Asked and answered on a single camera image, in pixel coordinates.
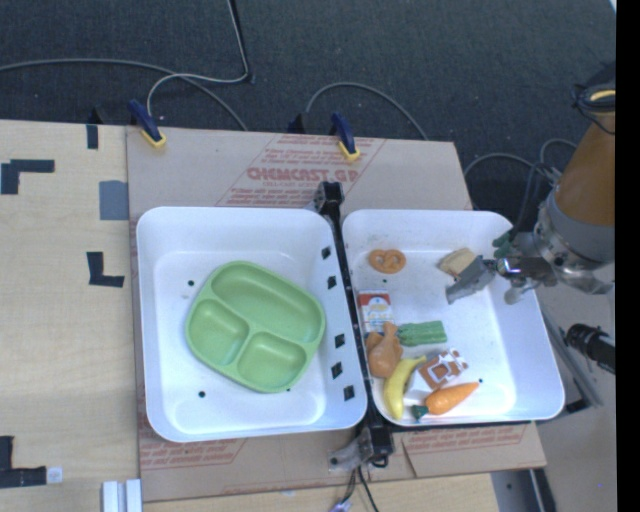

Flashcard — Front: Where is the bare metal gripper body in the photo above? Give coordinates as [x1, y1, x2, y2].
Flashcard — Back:
[498, 233, 615, 296]

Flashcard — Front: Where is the beige bread piece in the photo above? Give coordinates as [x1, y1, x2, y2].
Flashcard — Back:
[438, 246, 478, 278]

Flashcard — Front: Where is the white plastic tray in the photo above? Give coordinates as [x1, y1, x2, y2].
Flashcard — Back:
[340, 208, 567, 428]
[135, 205, 369, 444]

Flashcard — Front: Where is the green asparagus bundle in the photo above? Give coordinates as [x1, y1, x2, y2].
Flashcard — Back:
[396, 320, 448, 348]

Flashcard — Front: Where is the orange pretzel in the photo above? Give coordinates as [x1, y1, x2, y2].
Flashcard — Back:
[368, 248, 407, 275]

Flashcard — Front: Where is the red and white carton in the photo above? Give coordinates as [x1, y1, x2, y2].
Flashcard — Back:
[356, 290, 395, 334]

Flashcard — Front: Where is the orange and white waffle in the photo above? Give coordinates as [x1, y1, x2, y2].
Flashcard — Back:
[416, 347, 470, 392]

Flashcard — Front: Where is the orange chicken drumstick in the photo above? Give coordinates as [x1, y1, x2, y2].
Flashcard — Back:
[364, 320, 405, 380]

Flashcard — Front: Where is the orange carrot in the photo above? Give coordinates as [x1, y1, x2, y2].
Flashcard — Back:
[410, 381, 481, 421]

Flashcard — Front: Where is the thin black rod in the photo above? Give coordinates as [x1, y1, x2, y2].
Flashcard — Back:
[330, 209, 384, 432]

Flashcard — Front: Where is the yellow banana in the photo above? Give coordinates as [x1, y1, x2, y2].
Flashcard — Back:
[382, 354, 428, 422]

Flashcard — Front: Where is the green divided plate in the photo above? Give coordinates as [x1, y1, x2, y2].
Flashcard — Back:
[184, 259, 327, 395]

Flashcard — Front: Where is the brown cardboard board red print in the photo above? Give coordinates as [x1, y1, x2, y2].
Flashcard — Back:
[124, 124, 549, 504]

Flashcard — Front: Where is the black cylinder on white bracket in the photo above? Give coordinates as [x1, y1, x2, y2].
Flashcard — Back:
[547, 309, 616, 405]

